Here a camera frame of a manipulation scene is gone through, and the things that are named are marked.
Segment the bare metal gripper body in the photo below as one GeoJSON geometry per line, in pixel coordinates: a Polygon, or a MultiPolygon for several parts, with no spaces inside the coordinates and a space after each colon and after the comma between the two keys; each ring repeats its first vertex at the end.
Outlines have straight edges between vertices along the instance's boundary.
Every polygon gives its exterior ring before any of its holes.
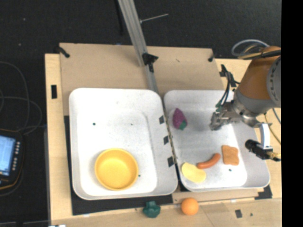
{"type": "Polygon", "coordinates": [[[225,119],[225,125],[243,122],[250,127],[258,127],[260,121],[257,120],[258,114],[251,112],[239,102],[226,102],[224,105],[217,105],[215,113],[217,119],[225,119]]]}

